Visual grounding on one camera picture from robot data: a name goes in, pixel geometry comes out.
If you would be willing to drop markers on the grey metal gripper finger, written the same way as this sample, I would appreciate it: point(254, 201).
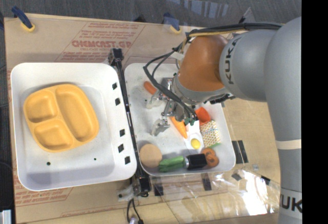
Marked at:
point(154, 102)
point(161, 126)

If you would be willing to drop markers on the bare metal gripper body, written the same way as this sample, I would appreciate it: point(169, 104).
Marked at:
point(172, 109)

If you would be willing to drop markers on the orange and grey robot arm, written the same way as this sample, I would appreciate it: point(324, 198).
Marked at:
point(282, 77)

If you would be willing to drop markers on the orange sausage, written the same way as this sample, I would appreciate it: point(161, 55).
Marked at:
point(150, 87)

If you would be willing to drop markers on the orange carrot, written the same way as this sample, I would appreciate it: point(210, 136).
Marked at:
point(181, 128)

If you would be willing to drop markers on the white plastic tray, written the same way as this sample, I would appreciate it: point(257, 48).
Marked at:
point(169, 146)
point(107, 115)

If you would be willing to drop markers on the thin black rod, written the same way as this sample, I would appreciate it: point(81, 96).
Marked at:
point(126, 110)

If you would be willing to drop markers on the tan round biscuit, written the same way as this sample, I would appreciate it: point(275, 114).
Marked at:
point(150, 155)

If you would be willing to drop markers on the red-orange toy pepper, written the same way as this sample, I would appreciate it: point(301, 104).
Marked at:
point(203, 114)

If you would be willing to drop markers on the white and yellow fried egg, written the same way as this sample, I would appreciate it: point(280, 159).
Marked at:
point(195, 143)

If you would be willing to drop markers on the green toy vegetable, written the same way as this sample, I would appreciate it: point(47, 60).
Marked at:
point(170, 164)

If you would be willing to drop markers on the white packet with yellow print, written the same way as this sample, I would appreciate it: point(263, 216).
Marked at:
point(210, 133)

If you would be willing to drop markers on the black can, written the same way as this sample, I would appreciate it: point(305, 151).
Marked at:
point(196, 161)

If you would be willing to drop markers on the orange-brown doughnut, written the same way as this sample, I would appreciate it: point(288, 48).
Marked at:
point(211, 157)

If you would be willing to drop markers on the orange divided plate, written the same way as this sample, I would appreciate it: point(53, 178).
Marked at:
point(61, 118)

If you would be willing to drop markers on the brown cardboard board red print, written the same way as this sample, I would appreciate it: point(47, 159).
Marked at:
point(64, 38)

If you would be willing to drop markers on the black cylinder on white bracket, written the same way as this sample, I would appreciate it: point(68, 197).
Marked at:
point(220, 99)

